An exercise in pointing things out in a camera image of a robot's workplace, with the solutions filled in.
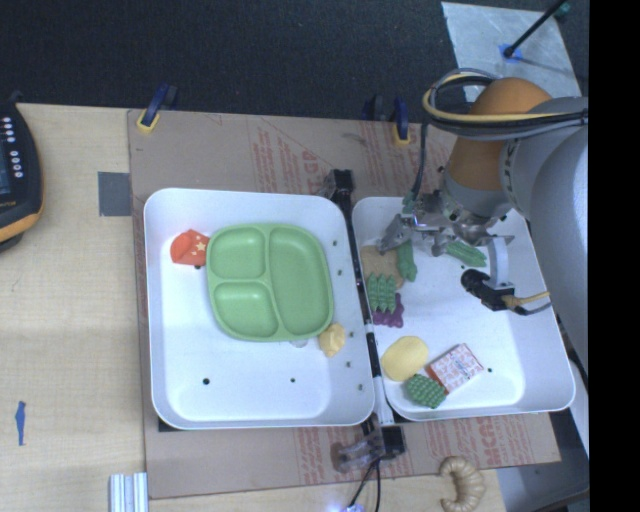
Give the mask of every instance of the black device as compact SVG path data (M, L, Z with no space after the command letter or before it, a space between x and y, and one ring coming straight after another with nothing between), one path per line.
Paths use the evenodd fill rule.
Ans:
M0 103L0 252L40 218L44 183L36 146L15 102Z

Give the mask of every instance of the cardboard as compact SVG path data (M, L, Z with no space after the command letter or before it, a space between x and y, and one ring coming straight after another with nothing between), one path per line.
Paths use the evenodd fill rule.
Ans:
M130 111L127 124L150 497L360 480L362 471L341 473L331 459L336 447L362 439L360 426L176 431L161 424L150 394L142 212L147 198L165 187L315 194L332 169L352 170L354 204L367 196L404 196L419 165L420 127L410 125L411 142L401 146L386 122L163 111L155 129L142 133L139 116ZM437 188L454 140L429 128L424 191ZM560 460L548 414L401 428L407 451L381 468L383 478L435 474L455 454L483 469Z

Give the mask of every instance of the green bowl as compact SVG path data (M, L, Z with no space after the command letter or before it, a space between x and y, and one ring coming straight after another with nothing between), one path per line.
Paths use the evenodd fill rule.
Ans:
M207 245L213 313L230 336L249 341L317 336L333 317L333 291L318 239L289 224L241 224Z

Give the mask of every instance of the divided green plate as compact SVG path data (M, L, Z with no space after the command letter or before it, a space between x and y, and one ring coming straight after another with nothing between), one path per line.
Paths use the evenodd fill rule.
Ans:
M333 291L320 242L289 224L241 224L207 245L213 313L230 336L250 341L311 338L333 317Z

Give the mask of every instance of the white tray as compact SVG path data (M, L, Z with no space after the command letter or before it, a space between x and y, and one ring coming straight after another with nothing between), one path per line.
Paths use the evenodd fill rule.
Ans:
M243 223L310 231L331 275L334 317L348 334L327 358L317 338L243 341L216 324L206 270L174 264L169 247L188 229L210 236ZM373 410L366 332L344 217L317 196L163 189L144 208L151 389L163 421L179 429L355 425Z
M394 215L401 211L401 202L401 198L371 197L355 205L353 224L359 249L382 237ZM512 211L493 233L515 235L508 254L509 280L515 285L516 296L544 291L524 219ZM430 242L419 234L414 234L413 245L417 278L406 281L399 290L405 307L404 326L374 326L379 356L401 336L413 335L429 347L428 363L453 346L466 343L485 371L454 390L437 409L413 404L403 386L385 376L391 407L413 421L568 407L575 383L553 309L526 317L508 311L492 312L460 284L465 270L460 260L449 255L433 257ZM478 270L488 273L488 267Z

